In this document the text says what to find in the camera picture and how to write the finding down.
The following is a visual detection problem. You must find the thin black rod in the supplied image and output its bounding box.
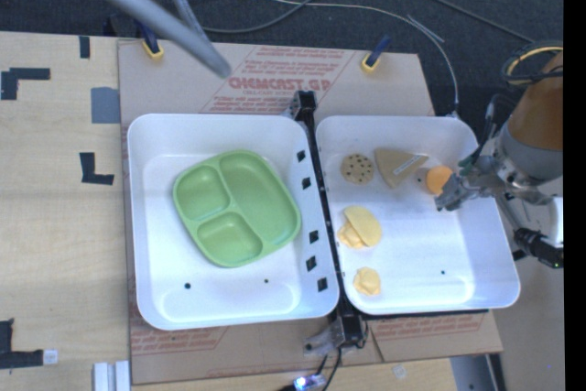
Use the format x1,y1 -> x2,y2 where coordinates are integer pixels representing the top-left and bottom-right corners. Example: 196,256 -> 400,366
303,117 -> 350,318

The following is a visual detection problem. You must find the black block with thin wires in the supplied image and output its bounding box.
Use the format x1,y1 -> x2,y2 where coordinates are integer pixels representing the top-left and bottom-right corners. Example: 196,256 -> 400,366
291,90 -> 319,122
337,312 -> 368,348

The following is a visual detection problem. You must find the yellow lumpy toy food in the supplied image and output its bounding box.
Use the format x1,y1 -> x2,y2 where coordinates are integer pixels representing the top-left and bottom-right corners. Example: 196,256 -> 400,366
353,266 -> 383,298
336,222 -> 370,250

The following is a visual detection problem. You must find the beige pizza slice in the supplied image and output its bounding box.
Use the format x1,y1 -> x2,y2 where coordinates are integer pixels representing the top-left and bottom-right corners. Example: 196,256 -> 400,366
374,147 -> 430,190

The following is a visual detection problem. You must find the yellow half-round toy bread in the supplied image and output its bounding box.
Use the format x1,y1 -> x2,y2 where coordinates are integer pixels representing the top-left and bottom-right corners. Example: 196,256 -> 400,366
342,205 -> 383,247

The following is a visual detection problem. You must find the brown chocolate chip biscuit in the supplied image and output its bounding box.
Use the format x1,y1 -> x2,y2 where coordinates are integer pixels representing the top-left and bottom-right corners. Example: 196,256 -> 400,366
339,152 -> 375,186

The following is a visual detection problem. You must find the orange round toy food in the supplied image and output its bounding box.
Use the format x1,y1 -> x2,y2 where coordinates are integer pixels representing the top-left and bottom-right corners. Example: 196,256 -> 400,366
418,165 -> 455,197

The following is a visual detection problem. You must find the green divided plate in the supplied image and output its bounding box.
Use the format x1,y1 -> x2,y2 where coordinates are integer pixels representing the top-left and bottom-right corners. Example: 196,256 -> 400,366
171,148 -> 302,268

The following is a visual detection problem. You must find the brown cardboard board red print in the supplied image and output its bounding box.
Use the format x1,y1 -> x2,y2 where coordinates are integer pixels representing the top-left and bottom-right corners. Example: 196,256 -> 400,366
117,38 -> 505,386

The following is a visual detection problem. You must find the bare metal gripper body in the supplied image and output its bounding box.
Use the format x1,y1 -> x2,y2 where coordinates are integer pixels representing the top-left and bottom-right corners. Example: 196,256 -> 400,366
457,154 -> 554,207

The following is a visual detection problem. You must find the black cylinder on white bracket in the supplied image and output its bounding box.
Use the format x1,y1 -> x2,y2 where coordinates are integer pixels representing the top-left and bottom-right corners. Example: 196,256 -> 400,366
512,195 -> 565,270

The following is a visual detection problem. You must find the white plastic tray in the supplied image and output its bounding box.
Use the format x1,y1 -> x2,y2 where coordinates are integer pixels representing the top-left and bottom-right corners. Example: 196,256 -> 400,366
315,114 -> 522,317
126,113 -> 342,331

